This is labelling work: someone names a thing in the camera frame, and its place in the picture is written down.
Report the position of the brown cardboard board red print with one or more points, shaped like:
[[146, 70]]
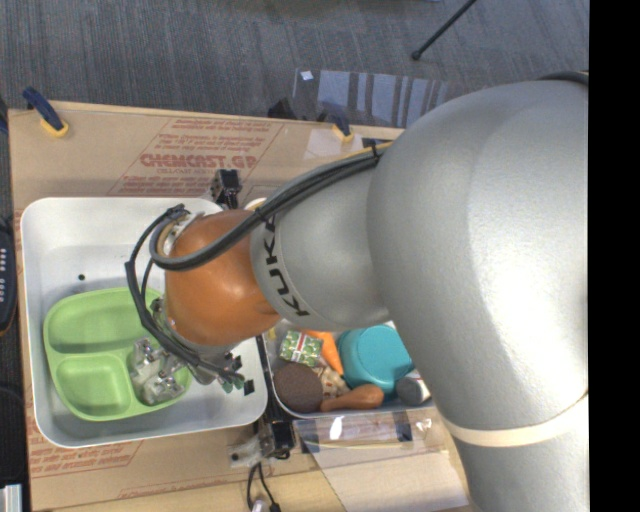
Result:
[[125, 150]]

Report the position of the white plastic tray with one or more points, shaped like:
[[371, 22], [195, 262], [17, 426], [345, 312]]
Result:
[[350, 407], [90, 240]]

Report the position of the grey can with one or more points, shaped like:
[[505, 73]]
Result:
[[412, 391]]

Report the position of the white patterned packet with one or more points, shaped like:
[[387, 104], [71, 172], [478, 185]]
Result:
[[334, 382]]

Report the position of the brown round biscuit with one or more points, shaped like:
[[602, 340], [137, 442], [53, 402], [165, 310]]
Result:
[[298, 387]]

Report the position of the brown chicken drumstick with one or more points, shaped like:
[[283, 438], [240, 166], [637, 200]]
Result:
[[357, 397]]

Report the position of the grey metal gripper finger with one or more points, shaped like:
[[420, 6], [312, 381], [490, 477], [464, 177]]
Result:
[[162, 390], [146, 356]]

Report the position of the green divided plate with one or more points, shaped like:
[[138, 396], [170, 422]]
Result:
[[90, 350]]

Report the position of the teal bowl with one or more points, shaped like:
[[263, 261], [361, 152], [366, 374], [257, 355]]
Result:
[[372, 357]]

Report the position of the orange carrot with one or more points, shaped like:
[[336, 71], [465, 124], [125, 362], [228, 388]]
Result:
[[331, 350]]

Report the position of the green and white carton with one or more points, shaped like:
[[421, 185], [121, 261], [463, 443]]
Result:
[[300, 346]]

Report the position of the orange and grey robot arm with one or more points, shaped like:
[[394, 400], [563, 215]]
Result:
[[450, 260]]

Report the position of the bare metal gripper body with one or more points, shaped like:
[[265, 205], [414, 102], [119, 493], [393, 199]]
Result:
[[202, 369]]

